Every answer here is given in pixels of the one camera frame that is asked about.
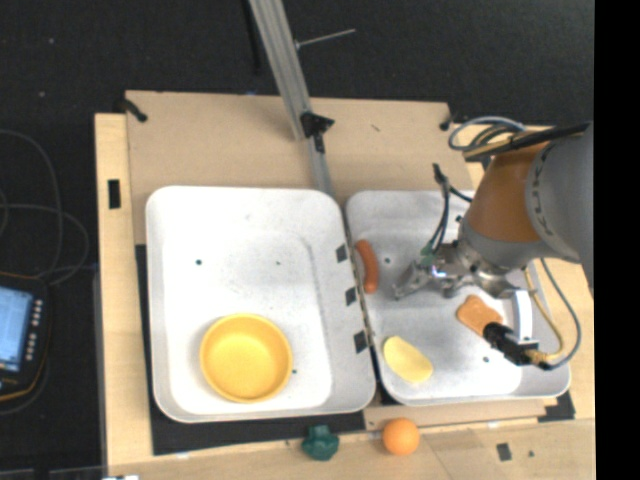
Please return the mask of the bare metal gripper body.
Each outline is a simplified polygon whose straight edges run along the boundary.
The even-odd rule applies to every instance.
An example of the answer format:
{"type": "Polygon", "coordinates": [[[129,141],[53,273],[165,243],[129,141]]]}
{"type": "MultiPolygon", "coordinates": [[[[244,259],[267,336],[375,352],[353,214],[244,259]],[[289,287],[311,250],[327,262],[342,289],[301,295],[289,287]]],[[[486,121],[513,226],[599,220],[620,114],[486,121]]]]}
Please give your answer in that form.
{"type": "Polygon", "coordinates": [[[432,286],[441,294],[442,281],[446,277],[455,276],[467,276],[469,282],[466,286],[477,286],[496,299],[509,298],[520,290],[519,286],[508,280],[508,268],[490,263],[462,240],[439,246],[428,242],[415,262],[426,271],[426,283],[423,287],[432,286]]]}

